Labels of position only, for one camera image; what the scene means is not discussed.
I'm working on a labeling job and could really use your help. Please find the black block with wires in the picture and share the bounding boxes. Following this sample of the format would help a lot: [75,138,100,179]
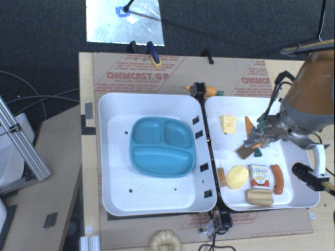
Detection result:
[208,210,234,235]
[192,82,207,97]

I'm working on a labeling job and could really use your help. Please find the beige doughnut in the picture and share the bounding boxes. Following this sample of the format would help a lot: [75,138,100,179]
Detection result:
[149,230,182,251]

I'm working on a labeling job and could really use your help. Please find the black cylinder on white bracket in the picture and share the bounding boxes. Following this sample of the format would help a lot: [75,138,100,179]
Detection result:
[291,143,331,192]

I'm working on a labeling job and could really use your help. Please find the small brown bar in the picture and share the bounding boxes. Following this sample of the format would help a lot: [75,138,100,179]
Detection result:
[217,167,227,188]

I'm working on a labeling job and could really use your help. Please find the red and white carton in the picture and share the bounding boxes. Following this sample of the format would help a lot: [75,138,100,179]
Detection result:
[248,164,271,190]

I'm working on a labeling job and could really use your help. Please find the orange carrot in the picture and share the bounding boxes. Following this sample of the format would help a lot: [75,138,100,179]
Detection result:
[185,85,226,98]
[244,116,263,158]

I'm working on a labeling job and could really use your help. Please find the beige bread bun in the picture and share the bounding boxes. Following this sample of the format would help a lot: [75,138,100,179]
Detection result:
[245,188,274,207]

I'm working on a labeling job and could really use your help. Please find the orange sausage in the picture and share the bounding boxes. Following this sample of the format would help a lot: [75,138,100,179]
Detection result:
[270,164,285,196]

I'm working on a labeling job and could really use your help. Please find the blue divided plate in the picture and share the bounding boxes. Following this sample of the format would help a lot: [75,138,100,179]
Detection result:
[129,116,197,178]

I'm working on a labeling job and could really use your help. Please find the white plastic tray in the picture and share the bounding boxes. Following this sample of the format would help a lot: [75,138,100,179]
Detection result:
[204,95,321,212]
[98,92,219,217]

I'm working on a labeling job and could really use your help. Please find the brown cardboard board red print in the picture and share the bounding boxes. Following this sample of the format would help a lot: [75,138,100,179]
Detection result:
[93,52,314,243]

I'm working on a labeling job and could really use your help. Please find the thin black rod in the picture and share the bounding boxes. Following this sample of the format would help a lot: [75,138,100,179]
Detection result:
[196,93,228,215]

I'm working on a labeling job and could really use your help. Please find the yellow cheese wedge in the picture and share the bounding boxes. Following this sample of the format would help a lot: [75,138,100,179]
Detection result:
[220,115,237,135]

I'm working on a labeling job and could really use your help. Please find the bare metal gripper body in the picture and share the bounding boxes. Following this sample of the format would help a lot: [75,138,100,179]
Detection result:
[258,115,315,149]

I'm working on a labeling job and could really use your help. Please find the yellow lemon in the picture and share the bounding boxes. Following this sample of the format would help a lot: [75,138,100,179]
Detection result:
[225,165,250,190]

